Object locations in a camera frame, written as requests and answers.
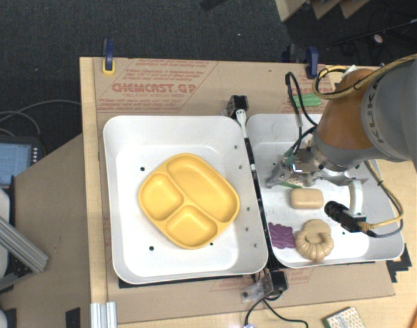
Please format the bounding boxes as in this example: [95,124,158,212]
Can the brown cardboard board, red print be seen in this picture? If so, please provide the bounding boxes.
[92,57,397,325]

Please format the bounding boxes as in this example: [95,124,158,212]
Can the yellow divided plate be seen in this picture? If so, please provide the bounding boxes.
[137,152,241,251]

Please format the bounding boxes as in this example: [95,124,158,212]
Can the white plastic tray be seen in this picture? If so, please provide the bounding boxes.
[245,113,405,269]
[103,115,269,285]

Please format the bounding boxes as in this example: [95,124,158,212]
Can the green ridged flat piece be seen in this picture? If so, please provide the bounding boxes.
[291,93,323,109]

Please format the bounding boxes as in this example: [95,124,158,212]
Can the beige croissant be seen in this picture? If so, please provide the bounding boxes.
[294,218,335,262]

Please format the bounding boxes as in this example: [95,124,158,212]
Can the beige bread loaf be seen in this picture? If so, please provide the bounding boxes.
[289,187,325,210]

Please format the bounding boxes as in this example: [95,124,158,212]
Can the purple grapes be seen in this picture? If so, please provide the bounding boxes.
[267,221,296,251]

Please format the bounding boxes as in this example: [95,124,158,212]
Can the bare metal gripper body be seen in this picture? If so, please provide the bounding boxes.
[281,147,348,182]

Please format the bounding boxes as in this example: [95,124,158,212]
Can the green-edged pale sponge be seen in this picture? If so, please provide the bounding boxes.
[322,306,364,328]

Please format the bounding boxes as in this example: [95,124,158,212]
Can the black cylinder on white bracket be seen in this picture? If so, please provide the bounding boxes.
[323,174,369,234]

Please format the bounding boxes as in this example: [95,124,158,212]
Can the thin black and white rod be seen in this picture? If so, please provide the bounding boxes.
[234,109,275,273]

